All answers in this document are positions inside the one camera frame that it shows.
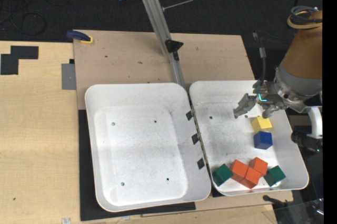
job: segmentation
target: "white tray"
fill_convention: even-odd
[[[235,159],[248,164],[255,157],[268,162],[268,168],[279,165],[286,178],[269,187],[262,177],[259,184],[249,189],[233,179],[220,186],[213,186],[223,195],[234,196],[262,191],[303,189],[309,183],[309,176],[298,145],[291,140],[291,126],[285,111],[276,111],[269,118],[273,128],[273,146],[264,149],[254,147],[254,130],[251,121],[261,116],[260,105],[238,119],[233,109],[245,93],[252,95],[256,81],[207,81],[195,82],[190,87],[195,116],[204,144],[205,156],[213,172],[222,164],[228,167]]]
[[[111,212],[205,199],[211,181],[187,92],[175,83],[94,85],[85,94],[96,198]]]

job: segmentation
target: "wooden table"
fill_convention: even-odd
[[[70,218],[71,224],[102,224],[125,219],[80,220],[78,110],[85,109],[85,88],[101,83],[100,79],[105,83],[173,82],[171,65],[160,54],[154,33],[82,32],[93,36],[94,43],[85,47],[76,40],[0,42],[0,54],[9,54],[11,46],[39,47],[38,59],[19,59],[18,75],[0,75],[3,223],[58,224]],[[187,87],[197,80],[254,79],[240,36],[172,34],[172,38],[184,42],[179,55]],[[61,65],[73,58],[77,91],[62,89]],[[104,65],[95,65],[105,59]],[[97,79],[98,68],[109,72],[109,78],[100,72]],[[195,211],[135,215],[127,223],[271,223],[265,213],[270,215],[272,205],[262,196],[210,195],[195,203]],[[273,198],[293,200],[289,190],[275,191]]]

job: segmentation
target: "green cube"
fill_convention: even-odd
[[[266,182],[270,187],[276,184],[277,182],[283,180],[284,178],[285,174],[278,165],[268,170],[267,174],[264,176],[264,179],[266,180]]]
[[[214,183],[216,183],[217,186],[220,186],[232,176],[233,173],[231,170],[229,170],[226,164],[221,165],[220,167],[218,167],[217,170],[212,172],[213,181]]]

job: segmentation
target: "black clip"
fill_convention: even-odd
[[[179,50],[179,48],[181,48],[183,46],[183,44],[184,43],[182,43],[182,42],[169,40],[169,39],[165,41],[167,51],[169,53],[173,53],[173,57],[174,57],[175,60],[179,60],[178,50]]]

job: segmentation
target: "wooden block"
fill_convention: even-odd
[[[236,159],[231,163],[230,170],[233,173],[231,178],[240,182],[246,176],[248,165]]]
[[[245,187],[252,189],[259,183],[260,178],[261,174],[258,171],[252,167],[248,167],[245,178],[243,178],[240,183]]]
[[[254,147],[257,149],[268,149],[273,145],[272,134],[259,131],[254,135]]]
[[[265,176],[268,170],[268,163],[258,157],[253,158],[249,162],[248,166],[258,171],[261,174],[261,176]]]
[[[267,174],[264,176],[264,179],[266,180],[266,182],[270,187],[276,184],[277,182],[283,180],[284,178],[285,174],[278,165],[268,170]]]
[[[253,126],[255,133],[258,133],[260,130],[266,131],[273,127],[269,118],[263,118],[263,117],[256,117],[252,121],[252,126]]]
[[[218,169],[212,172],[213,181],[216,183],[217,186],[225,183],[232,176],[233,173],[231,172],[231,170],[229,170],[226,164],[221,165],[220,167],[218,167]]]

